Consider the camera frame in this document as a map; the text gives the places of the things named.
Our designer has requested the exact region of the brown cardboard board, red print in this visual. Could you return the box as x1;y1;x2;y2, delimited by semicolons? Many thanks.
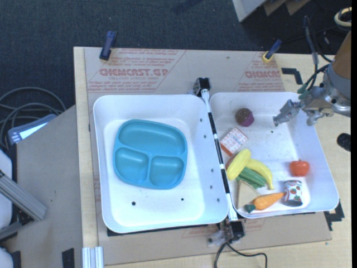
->
83;47;333;266

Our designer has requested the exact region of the blue divided plate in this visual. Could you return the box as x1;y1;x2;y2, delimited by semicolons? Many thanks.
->
112;118;189;190

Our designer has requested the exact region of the yellow banana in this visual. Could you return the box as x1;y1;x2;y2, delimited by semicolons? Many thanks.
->
246;158;275;191

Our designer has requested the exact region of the tan sandwich wedge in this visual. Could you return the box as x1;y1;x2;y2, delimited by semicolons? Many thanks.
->
237;180;260;210

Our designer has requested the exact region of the orange bell pepper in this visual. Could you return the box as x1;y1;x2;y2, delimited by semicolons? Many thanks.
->
288;159;311;178

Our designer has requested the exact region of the yellow corn cob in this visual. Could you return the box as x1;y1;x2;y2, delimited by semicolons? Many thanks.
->
225;149;252;181

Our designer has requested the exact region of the black block with thin wires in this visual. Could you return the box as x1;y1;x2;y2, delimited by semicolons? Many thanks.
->
219;221;247;245
191;76;212;97

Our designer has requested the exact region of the orange and white carton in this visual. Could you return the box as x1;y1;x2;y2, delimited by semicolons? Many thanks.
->
219;126;248;154

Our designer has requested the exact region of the black and white thin rod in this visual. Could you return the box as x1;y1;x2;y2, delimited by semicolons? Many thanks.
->
200;89;239;222

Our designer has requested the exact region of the white can with tomato print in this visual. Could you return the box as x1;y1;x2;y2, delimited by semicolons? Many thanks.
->
283;179;304;207

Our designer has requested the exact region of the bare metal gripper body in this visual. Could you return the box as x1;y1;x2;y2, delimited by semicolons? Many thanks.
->
299;85;352;118

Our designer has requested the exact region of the white plastic tray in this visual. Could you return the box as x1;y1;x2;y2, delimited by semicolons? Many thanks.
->
209;91;340;219
92;94;230;234

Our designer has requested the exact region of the black cylinder on white bracket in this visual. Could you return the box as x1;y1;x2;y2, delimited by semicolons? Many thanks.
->
336;132;352;152

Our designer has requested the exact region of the orange carrot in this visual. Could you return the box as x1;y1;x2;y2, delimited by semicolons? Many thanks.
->
244;192;285;214

